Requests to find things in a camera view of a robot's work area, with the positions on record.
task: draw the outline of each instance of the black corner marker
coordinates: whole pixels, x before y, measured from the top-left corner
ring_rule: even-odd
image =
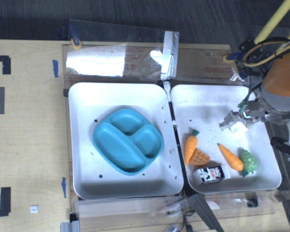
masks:
[[[11,58],[6,55],[0,55],[0,62],[2,62],[2,74],[11,74]]]
[[[1,188],[0,217],[8,216],[11,212],[11,187]]]

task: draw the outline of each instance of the dark floor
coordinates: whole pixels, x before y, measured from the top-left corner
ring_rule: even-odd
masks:
[[[70,19],[176,30],[180,43],[229,44],[233,51],[284,0],[0,0],[0,39],[59,40]],[[290,10],[271,35],[290,32]],[[290,162],[280,160],[290,175]],[[290,187],[290,177],[282,189]],[[285,201],[290,218],[290,201]]]

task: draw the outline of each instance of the yellow clip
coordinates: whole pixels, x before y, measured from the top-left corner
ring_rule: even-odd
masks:
[[[78,42],[79,42],[79,45],[75,45],[74,40],[71,39],[71,44],[72,44],[74,49],[80,49],[82,47],[81,42],[79,40],[78,40]]]
[[[227,60],[227,56],[228,56],[228,55],[224,55],[224,56],[223,56],[223,61],[224,61],[225,63],[228,63],[228,64],[233,63],[233,62],[234,62],[234,59]]]

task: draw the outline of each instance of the toy carrot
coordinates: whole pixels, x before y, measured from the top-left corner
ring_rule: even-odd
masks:
[[[219,149],[221,150],[223,156],[228,161],[228,164],[231,168],[237,171],[242,171],[244,168],[243,162],[225,146],[218,144]]]
[[[185,165],[187,165],[195,151],[195,148],[197,147],[198,144],[198,139],[196,136],[199,134],[197,130],[193,130],[192,135],[190,135],[185,144],[185,149],[184,149],[184,160],[185,160]]]

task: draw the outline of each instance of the robotic claw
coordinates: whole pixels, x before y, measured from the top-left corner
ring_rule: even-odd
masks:
[[[249,100],[252,93],[255,99]],[[286,124],[289,141],[274,137],[271,145],[290,158],[290,52],[273,61],[264,80],[249,90],[238,107],[238,112],[230,111],[224,121],[219,123],[221,130],[239,122],[246,128],[258,121]]]

